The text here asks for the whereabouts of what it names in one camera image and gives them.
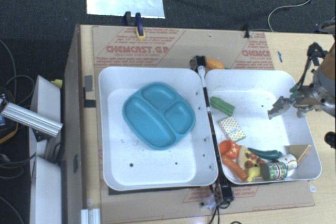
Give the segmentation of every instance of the dark green vegetable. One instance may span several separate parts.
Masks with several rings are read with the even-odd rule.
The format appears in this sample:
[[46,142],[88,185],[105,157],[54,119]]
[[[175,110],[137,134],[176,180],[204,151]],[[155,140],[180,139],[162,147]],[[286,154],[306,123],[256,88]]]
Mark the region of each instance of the dark green vegetable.
[[277,150],[273,150],[273,151],[260,151],[260,150],[255,150],[254,148],[247,148],[249,151],[253,152],[254,154],[258,155],[260,158],[263,159],[271,159],[271,160],[275,160],[278,159],[282,156],[282,153],[280,151]]
[[225,114],[232,116],[233,115],[233,111],[235,109],[235,107],[225,101],[223,101],[221,98],[218,97],[211,97],[210,98],[210,105],[215,108],[218,109],[222,112],[224,112]]

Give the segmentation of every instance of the white tray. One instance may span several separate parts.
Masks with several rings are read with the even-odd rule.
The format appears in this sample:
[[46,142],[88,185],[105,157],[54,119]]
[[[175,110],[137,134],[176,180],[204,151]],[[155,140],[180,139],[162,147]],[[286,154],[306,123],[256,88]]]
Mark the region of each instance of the white tray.
[[[235,106],[233,117],[237,120],[246,137],[238,145],[259,150],[279,150],[286,153],[286,145],[312,145],[301,164],[288,172],[281,181],[312,180],[321,173],[317,154],[306,118],[298,118],[296,109],[290,108],[283,115],[268,119],[267,111],[283,95],[288,97],[294,86],[293,78],[283,71],[264,70],[211,70],[206,75],[209,98],[219,97]],[[226,137],[218,121],[226,115],[212,109],[218,144]],[[226,177],[235,184],[269,183],[262,178],[251,183],[241,181],[223,165]]]
[[[195,112],[193,129],[168,150],[144,144],[123,119],[126,99],[143,86],[164,82]],[[99,76],[103,175],[115,190],[207,186],[218,175],[203,87],[189,69],[109,67]]]

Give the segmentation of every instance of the tin can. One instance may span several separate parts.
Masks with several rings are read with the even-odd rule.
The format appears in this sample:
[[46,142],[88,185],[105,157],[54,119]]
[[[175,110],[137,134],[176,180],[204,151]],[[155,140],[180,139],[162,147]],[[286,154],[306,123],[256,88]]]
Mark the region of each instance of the tin can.
[[284,163],[288,171],[298,167],[298,160],[292,154],[287,154],[283,157],[278,158],[277,162]]
[[287,176],[287,168],[282,162],[263,163],[260,166],[260,173],[264,180],[281,180]]

